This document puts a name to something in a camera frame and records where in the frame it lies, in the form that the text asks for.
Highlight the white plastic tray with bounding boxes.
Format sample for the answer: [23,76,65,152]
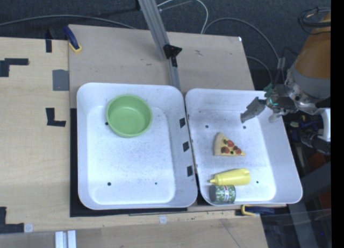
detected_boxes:
[184,88,304,207]
[76,82,199,211]

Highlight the brown flat board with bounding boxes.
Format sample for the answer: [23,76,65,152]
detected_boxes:
[68,24,288,213]

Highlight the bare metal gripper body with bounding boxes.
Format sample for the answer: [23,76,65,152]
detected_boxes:
[265,77,331,115]

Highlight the green bowl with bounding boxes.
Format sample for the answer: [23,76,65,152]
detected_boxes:
[105,94,154,138]

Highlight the black cylinder on white bracket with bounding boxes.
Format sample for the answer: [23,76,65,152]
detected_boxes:
[299,108,332,157]

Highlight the green labelled can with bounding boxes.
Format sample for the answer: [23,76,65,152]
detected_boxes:
[209,184,237,204]

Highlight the toy pizza slice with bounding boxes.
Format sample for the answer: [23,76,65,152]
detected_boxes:
[213,131,247,158]

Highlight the yellow squeeze bottle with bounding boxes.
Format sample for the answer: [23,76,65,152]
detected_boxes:
[209,167,252,187]

